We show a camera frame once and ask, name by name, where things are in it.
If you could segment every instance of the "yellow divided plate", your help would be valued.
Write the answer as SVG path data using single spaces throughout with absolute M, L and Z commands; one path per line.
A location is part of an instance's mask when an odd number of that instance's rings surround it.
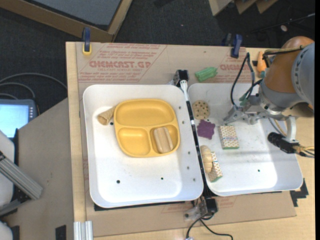
M 137 158 L 158 157 L 173 153 L 180 144 L 180 133 L 175 111 L 162 99 L 130 99 L 115 108 L 114 128 L 122 151 Z M 161 153 L 154 131 L 165 127 L 173 149 Z

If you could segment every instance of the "cardboard box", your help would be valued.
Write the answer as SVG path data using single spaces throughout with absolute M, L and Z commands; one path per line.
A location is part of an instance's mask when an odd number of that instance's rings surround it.
M 113 42 L 126 17 L 131 2 L 132 0 L 121 0 L 107 30 L 59 14 L 27 0 L 0 0 L 0 7 L 79 38 L 82 37 L 84 27 L 89 27 L 91 29 L 92 42 Z

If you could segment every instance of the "black bracket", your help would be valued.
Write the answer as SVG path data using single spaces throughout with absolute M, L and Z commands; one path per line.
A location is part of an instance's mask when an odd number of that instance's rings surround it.
M 67 240 L 67 226 L 59 226 L 55 229 L 55 240 Z
M 300 191 L 291 190 L 290 195 L 291 195 L 294 207 L 298 207 L 298 199 L 307 198 L 307 196 L 309 195 L 309 192 L 307 189 L 305 179 L 303 179 L 303 183 L 300 187 Z
M 176 87 L 180 87 L 180 81 L 181 80 L 186 80 L 188 82 L 189 80 L 189 73 L 188 70 L 186 69 L 178 69 L 173 77 L 173 84 Z
M 13 226 L 10 229 L 12 231 L 13 240 L 20 240 L 20 226 Z

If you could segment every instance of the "gray carpet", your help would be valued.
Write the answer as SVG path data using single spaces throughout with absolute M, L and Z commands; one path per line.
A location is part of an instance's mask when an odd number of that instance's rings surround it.
M 239 15 L 233 3 L 213 16 L 208 0 L 133 0 L 115 42 L 174 45 L 220 46 L 228 33 L 241 34 L 247 47 L 279 48 L 294 36 L 315 40 L 315 17 L 287 32 L 272 28 L 262 33 L 252 30 L 298 19 L 315 12 L 315 0 L 279 0 L 260 14 L 255 5 Z M 65 42 L 80 41 L 52 27 L 0 9 L 0 80 L 4 77 L 36 72 L 67 83 Z M 12 81 L 28 85 L 36 94 L 40 112 L 67 97 L 54 81 L 23 76 Z M 19 86 L 0 86 L 0 93 L 19 99 L 31 94 Z

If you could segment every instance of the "cracker package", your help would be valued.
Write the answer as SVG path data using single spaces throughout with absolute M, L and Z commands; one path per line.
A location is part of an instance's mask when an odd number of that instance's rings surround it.
M 217 156 L 215 152 L 211 152 L 212 154 L 212 169 L 208 173 L 209 179 L 211 182 L 217 181 L 219 178 L 223 176 L 219 162 L 217 160 Z
M 234 125 L 221 125 L 218 127 L 222 149 L 235 150 L 239 148 L 238 137 Z

